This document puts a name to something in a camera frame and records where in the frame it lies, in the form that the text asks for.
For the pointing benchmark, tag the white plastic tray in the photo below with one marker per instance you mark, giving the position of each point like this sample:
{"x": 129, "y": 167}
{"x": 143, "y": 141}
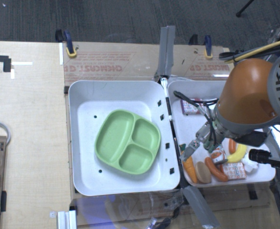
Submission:
{"x": 190, "y": 125}
{"x": 87, "y": 166}

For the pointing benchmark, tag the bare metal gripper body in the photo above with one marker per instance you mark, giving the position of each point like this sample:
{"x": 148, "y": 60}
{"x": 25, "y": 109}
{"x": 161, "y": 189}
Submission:
{"x": 205, "y": 133}

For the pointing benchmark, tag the brown oval bread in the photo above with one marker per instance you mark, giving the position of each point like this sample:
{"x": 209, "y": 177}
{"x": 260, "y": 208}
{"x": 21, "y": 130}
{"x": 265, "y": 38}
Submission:
{"x": 203, "y": 172}

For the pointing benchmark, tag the short orange sausage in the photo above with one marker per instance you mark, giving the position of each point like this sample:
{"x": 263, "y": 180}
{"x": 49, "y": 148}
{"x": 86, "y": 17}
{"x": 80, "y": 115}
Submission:
{"x": 232, "y": 147}

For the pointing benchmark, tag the white and orange can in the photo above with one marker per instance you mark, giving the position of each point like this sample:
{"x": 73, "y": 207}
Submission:
{"x": 217, "y": 154}

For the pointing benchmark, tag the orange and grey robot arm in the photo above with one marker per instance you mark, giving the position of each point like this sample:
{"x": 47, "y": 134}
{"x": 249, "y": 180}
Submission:
{"x": 247, "y": 96}

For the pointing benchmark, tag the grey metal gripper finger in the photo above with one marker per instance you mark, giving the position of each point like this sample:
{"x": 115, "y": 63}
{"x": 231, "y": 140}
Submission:
{"x": 222, "y": 161}
{"x": 189, "y": 150}

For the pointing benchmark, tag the long orange sausage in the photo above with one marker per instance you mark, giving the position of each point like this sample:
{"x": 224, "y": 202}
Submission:
{"x": 215, "y": 169}

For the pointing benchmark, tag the brown cardboard board red print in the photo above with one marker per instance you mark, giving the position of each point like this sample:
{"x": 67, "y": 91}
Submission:
{"x": 111, "y": 63}

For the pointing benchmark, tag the black cylinder on white bracket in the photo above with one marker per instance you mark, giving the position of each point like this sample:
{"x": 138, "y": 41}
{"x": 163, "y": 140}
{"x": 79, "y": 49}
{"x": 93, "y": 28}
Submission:
{"x": 259, "y": 156}

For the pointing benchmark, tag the green divided plate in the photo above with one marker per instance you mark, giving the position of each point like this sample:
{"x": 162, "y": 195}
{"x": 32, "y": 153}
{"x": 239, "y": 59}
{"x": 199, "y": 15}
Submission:
{"x": 117, "y": 137}

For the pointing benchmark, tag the orange carrot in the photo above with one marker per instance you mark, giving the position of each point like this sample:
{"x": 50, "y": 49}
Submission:
{"x": 191, "y": 168}

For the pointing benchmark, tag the yellow banana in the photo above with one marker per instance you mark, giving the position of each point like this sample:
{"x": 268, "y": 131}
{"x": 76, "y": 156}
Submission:
{"x": 240, "y": 154}

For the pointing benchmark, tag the white crumpled object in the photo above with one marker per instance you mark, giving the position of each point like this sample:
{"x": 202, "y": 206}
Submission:
{"x": 250, "y": 166}

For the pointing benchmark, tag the orange and white packet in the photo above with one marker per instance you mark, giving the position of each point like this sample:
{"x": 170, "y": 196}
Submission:
{"x": 234, "y": 171}

